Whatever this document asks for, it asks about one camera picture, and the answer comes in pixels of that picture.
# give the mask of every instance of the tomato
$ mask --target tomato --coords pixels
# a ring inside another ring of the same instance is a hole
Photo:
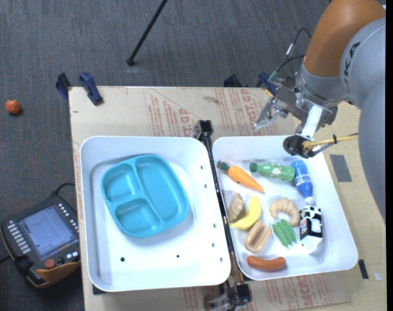
[[[21,103],[15,99],[10,99],[6,101],[5,108],[10,114],[18,114],[21,110]]]

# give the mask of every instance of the robot end effector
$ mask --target robot end effector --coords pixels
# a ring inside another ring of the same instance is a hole
[[[362,165],[384,221],[385,51],[386,11],[376,0],[333,0],[317,23],[295,77],[267,77],[264,83],[274,90],[273,96],[254,123],[258,131],[291,113],[301,123],[284,148],[307,158],[317,152],[304,144],[335,120],[337,105],[347,101],[361,110]]]

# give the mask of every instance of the screen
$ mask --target screen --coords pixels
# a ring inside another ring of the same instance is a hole
[[[30,238],[41,260],[53,255],[66,244],[78,242],[55,205],[20,220],[18,224]]]

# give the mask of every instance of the tabletop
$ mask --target tabletop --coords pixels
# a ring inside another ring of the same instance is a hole
[[[94,105],[83,87],[69,88],[84,303],[92,310],[208,310],[217,286],[129,292],[99,292],[87,266],[80,147],[97,135],[188,137],[199,120],[210,120],[214,139],[224,136],[292,135],[298,121],[277,118],[255,133],[253,122],[267,102],[264,89],[231,87],[98,87],[103,102]],[[342,103],[336,120],[321,128],[316,141],[357,132],[360,111]],[[365,179],[357,140],[323,151],[350,226],[359,261],[350,270],[249,281],[253,300],[241,310],[386,310],[386,227]],[[350,179],[339,179],[338,158]]]

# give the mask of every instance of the blue plate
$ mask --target blue plate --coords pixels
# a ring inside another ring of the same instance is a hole
[[[101,190],[117,225],[132,237],[159,234],[189,212],[180,180],[157,155],[136,155],[112,166],[102,176]]]

